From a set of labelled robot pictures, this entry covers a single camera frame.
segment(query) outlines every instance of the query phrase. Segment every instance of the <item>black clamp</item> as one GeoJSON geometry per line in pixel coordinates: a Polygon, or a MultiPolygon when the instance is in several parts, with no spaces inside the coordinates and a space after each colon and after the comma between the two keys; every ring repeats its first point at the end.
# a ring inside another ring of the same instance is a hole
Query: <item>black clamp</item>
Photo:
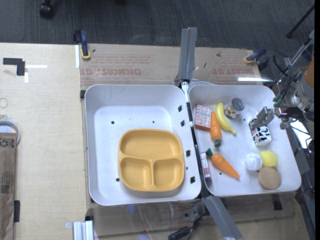
{"type": "Polygon", "coordinates": [[[3,58],[3,65],[16,65],[16,75],[25,75],[26,62],[22,61],[22,58],[3,58]]]}
{"type": "Polygon", "coordinates": [[[75,45],[81,43],[81,49],[80,49],[81,58],[85,61],[89,60],[91,56],[90,56],[90,51],[87,45],[86,33],[82,30],[76,30],[73,33],[73,43],[75,45]]]}

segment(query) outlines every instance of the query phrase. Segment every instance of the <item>can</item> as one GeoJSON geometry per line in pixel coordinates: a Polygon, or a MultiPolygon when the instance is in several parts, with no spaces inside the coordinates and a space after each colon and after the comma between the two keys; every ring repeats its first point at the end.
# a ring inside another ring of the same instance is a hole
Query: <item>can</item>
{"type": "Polygon", "coordinates": [[[242,110],[245,109],[245,104],[239,98],[233,98],[231,103],[224,109],[224,114],[229,119],[235,119],[242,110]]]}

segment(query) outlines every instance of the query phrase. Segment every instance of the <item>lemon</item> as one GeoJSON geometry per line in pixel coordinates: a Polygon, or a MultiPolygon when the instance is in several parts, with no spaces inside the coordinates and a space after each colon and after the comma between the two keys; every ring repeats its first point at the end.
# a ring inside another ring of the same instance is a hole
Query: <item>lemon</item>
{"type": "Polygon", "coordinates": [[[261,151],[262,164],[266,167],[274,167],[278,163],[277,156],[271,151],[261,151]]]}

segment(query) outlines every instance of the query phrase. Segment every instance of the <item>carrot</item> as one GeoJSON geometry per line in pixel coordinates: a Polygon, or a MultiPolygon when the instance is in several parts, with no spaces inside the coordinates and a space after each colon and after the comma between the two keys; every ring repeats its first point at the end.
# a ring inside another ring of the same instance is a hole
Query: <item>carrot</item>
{"type": "Polygon", "coordinates": [[[213,154],[210,148],[205,153],[211,157],[212,164],[218,169],[237,179],[240,178],[240,175],[221,154],[213,154]]]}
{"type": "Polygon", "coordinates": [[[221,146],[222,131],[216,114],[213,111],[211,113],[210,136],[214,141],[214,146],[219,148],[221,146]]]}

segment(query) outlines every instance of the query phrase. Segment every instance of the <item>banana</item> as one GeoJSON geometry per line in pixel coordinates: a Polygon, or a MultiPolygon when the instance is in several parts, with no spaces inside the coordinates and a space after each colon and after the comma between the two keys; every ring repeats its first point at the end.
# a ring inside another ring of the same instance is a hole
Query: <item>banana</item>
{"type": "Polygon", "coordinates": [[[220,127],[225,130],[229,131],[232,134],[236,134],[236,130],[234,130],[229,121],[227,120],[227,117],[225,116],[225,110],[224,110],[224,104],[222,102],[219,102],[215,107],[215,115],[216,118],[219,121],[220,127]]]}

